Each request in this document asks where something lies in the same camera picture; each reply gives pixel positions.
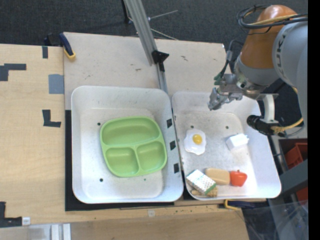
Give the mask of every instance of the green plate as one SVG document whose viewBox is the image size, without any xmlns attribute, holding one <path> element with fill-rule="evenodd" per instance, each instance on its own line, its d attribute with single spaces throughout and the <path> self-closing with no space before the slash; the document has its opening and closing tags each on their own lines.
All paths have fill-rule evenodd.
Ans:
<svg viewBox="0 0 320 240">
<path fill-rule="evenodd" d="M 104 123 L 100 143 L 109 170 L 118 177 L 134 177 L 161 170 L 167 149 L 156 121 L 129 116 Z"/>
</svg>

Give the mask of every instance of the wooden table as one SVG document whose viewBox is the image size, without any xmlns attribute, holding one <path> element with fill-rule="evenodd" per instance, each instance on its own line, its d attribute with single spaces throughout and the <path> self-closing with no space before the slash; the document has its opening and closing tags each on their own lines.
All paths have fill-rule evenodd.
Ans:
<svg viewBox="0 0 320 240">
<path fill-rule="evenodd" d="M 168 40 L 157 42 L 159 47 L 169 47 Z M 181 50 L 183 54 L 176 55 L 180 63 L 199 60 L 196 55 L 188 57 L 184 53 L 187 50 L 192 53 L 196 46 L 204 51 L 210 47 L 208 53 L 212 56 L 204 54 L 200 64 L 218 71 L 223 67 L 225 50 L 221 44 L 197 43 L 196 46 L 190 46 L 190 43 L 176 43 L 181 47 L 189 47 Z M 65 211 L 65 95 L 49 93 L 49 75 L 66 76 L 65 67 L 70 61 L 65 57 L 62 47 L 53 46 L 0 44 L 0 54 L 0 66 L 26 66 L 26 70 L 9 68 L 7 81 L 0 81 L 0 201 L 6 202 L 6 217 L 30 217 L 32 224 L 74 223 L 72 227 L 77 230 L 72 235 L 84 232 L 93 234 L 94 229 L 100 229 L 97 236 L 106 236 L 102 232 L 105 230 L 105 221 L 108 221 L 113 228 L 108 232 L 119 237 L 115 239 L 126 236 L 126 231 L 119 230 L 125 225 L 129 230 L 143 229 L 146 225 L 150 225 L 150 231 L 157 228 L 154 239 L 163 239 L 160 229 L 167 230 L 167 239 L 172 236 L 194 239 L 196 235 L 211 239 L 213 234 L 219 239 L 248 239 L 241 211 L 221 209 L 217 205 L 221 201 L 202 202 L 181 198 L 174 206 Z M 165 67 L 173 68 L 174 61 L 168 59 Z M 134 74 L 143 71 L 133 70 Z M 203 79 L 204 84 L 200 88 L 199 85 L 192 87 L 185 81 L 191 78 L 181 75 L 183 90 L 203 90 L 208 84 L 211 85 L 214 73 L 211 72 L 208 79 L 209 75 L 199 75 L 201 69 L 194 70 L 193 80 Z M 168 70 L 166 77 L 172 95 L 177 84 L 171 74 L 172 71 Z M 157 87 L 156 81 L 149 83 L 151 88 Z M 60 127 L 44 126 L 43 110 L 50 110 L 51 121 L 61 122 Z"/>
</svg>

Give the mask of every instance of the sink basin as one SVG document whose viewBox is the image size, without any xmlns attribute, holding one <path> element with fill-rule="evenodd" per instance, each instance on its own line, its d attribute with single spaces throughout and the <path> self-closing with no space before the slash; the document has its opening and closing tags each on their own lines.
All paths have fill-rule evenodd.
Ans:
<svg viewBox="0 0 320 240">
<path fill-rule="evenodd" d="M 81 202 L 163 203 L 182 195 L 171 101 L 164 91 L 80 86 L 71 95 L 71 127 L 72 189 Z"/>
<path fill-rule="evenodd" d="M 210 93 L 179 91 L 172 97 L 174 124 L 184 175 L 194 170 L 204 173 L 206 168 L 245 172 L 247 180 L 242 187 L 219 185 L 217 197 L 192 194 L 198 200 L 275 198 L 281 192 L 281 182 L 267 136 L 247 124 L 250 115 L 261 115 L 256 100 L 243 97 L 242 100 L 224 104 L 218 110 L 210 111 L 207 102 Z M 187 152 L 184 138 L 189 129 L 204 132 L 205 152 L 196 155 Z M 248 143 L 229 150 L 226 141 L 238 134 L 248 137 Z"/>
</svg>

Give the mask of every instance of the gray tape marking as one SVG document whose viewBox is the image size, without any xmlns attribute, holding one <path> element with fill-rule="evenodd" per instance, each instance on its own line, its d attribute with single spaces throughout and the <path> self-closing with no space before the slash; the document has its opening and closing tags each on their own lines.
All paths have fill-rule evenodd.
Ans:
<svg viewBox="0 0 320 240">
<path fill-rule="evenodd" d="M 48 47 L 47 46 L 42 46 L 42 58 L 48 59 Z"/>
<path fill-rule="evenodd" d="M 8 81 L 9 70 L 27 70 L 27 64 L 5 63 L 3 66 L 0 66 L 0 81 Z"/>
<path fill-rule="evenodd" d="M 49 94 L 64 94 L 65 83 L 64 76 L 60 74 L 50 74 L 49 79 Z"/>
</svg>

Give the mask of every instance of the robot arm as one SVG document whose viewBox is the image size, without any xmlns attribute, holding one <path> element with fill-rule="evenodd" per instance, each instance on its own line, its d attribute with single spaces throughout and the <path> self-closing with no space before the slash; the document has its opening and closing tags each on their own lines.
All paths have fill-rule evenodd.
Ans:
<svg viewBox="0 0 320 240">
<path fill-rule="evenodd" d="M 255 23 L 245 24 L 246 15 L 262 10 Z M 274 105 L 263 90 L 281 78 L 297 90 L 298 101 L 304 124 L 307 126 L 307 84 L 308 84 L 308 17 L 297 14 L 283 5 L 255 6 L 243 10 L 238 17 L 242 27 L 250 28 L 234 70 L 225 74 L 225 68 L 216 76 L 208 107 L 217 110 L 225 103 L 241 100 L 243 96 L 263 100 L 267 118 L 262 118 L 266 128 L 262 133 L 271 135 L 277 122 L 273 120 Z M 261 123 L 258 117 L 250 117 L 248 124 L 255 128 Z"/>
</svg>

